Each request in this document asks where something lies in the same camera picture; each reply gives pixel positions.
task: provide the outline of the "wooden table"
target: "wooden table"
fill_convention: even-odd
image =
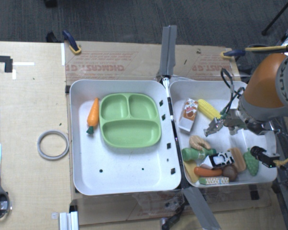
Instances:
[[[41,158],[36,143],[46,130],[68,134],[65,66],[61,44],[0,42],[0,56],[10,56],[16,78],[0,63],[1,184],[9,193],[12,210],[0,220],[1,230],[58,229],[58,213],[69,212],[70,160]],[[58,155],[64,141],[51,135],[43,150]],[[276,195],[270,189],[269,206],[220,211],[215,217],[222,229],[285,229]],[[159,219],[81,226],[80,229],[160,229]],[[182,216],[172,229],[201,229],[195,215]]]

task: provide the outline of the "green plate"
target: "green plate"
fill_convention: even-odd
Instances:
[[[157,106],[145,94],[107,95],[100,102],[99,110],[102,137],[112,147],[149,147],[161,137]]]

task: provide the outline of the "white plastic tray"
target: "white plastic tray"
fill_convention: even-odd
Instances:
[[[93,136],[86,133],[86,119],[94,99],[97,97],[101,101],[108,94],[122,92],[146,94],[155,101],[161,138],[153,146],[113,148],[103,140],[99,126]],[[70,101],[73,180],[80,193],[96,196],[163,191],[175,189],[180,184],[181,171],[168,101],[160,83],[152,80],[79,80],[70,88]]]
[[[240,81],[234,82],[235,90],[239,87],[246,87],[246,84]],[[276,152],[276,139],[273,132],[269,132],[264,136],[257,136],[248,130],[239,130],[237,134],[231,136],[227,127],[223,127],[217,133],[211,134],[208,137],[204,135],[204,129],[208,128],[210,120],[197,112],[195,122],[189,134],[184,133],[178,127],[178,119],[183,109],[184,102],[187,98],[194,100],[204,99],[209,102],[218,111],[221,111],[228,103],[230,98],[230,90],[223,81],[175,81],[170,86],[170,95],[173,103],[174,119],[176,120],[176,129],[180,148],[190,147],[189,138],[191,135],[198,135],[205,139],[212,148],[217,152],[226,151],[229,148],[238,147],[242,154],[247,151],[247,148],[259,146],[267,150],[268,153]],[[236,98],[231,108],[238,106]],[[196,187],[213,187],[220,185],[203,185],[199,182],[192,183],[187,173],[186,177],[190,184]],[[277,169],[267,168],[261,162],[259,163],[259,171],[256,176],[251,176],[248,170],[240,172],[236,181],[230,182],[230,185],[235,184],[256,184],[267,183],[276,179]]]

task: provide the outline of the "green toy grape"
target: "green toy grape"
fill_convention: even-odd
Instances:
[[[244,153],[243,157],[249,172],[252,176],[255,176],[258,172],[259,161],[251,155],[250,148],[248,148],[248,151]]]

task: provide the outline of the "white ring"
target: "white ring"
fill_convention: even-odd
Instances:
[[[66,142],[65,151],[64,151],[63,153],[61,153],[60,155],[58,155],[58,156],[49,156],[49,155],[46,155],[46,154],[41,150],[41,148],[40,148],[40,143],[41,143],[42,139],[43,139],[45,136],[50,135],[50,134],[59,135],[59,136],[61,136],[61,137],[65,140],[65,142]],[[39,138],[38,138],[38,140],[37,140],[37,151],[38,151],[39,155],[40,155],[42,158],[47,159],[47,160],[58,160],[58,159],[64,157],[64,156],[66,155],[66,153],[68,152],[68,149],[69,149],[69,141],[68,141],[68,138],[67,138],[67,136],[66,136],[64,133],[62,133],[62,132],[59,131],[59,130],[54,130],[54,129],[52,129],[52,130],[45,131],[44,133],[42,133],[42,134],[39,136]]]

